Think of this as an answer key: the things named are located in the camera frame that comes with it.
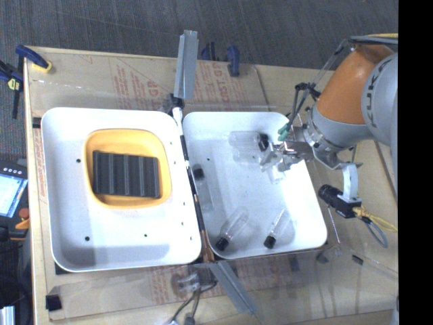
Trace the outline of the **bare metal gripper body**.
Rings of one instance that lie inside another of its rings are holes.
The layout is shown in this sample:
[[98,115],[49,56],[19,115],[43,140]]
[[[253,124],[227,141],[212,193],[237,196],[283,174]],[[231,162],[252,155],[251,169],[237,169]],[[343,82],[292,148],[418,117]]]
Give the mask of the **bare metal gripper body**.
[[292,127],[283,142],[283,158],[289,163],[306,162],[315,158],[312,146],[306,141],[302,127]]

